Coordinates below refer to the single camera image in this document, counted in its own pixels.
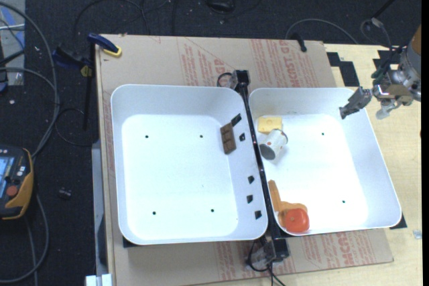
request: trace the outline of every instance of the plastic tray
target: plastic tray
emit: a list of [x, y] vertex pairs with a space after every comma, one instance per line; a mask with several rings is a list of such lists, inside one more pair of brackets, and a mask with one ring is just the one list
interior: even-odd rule
[[[111, 108], [119, 228], [128, 241], [253, 240], [265, 233], [261, 180], [236, 92], [124, 85]], [[220, 128], [237, 115], [237, 149], [225, 154]]]
[[[322, 234], [396, 225], [402, 211], [366, 110], [341, 119], [347, 88], [259, 88], [249, 97], [254, 125], [282, 118], [288, 144], [263, 159], [280, 198], [307, 206], [310, 229]], [[264, 134], [257, 133], [258, 142]]]

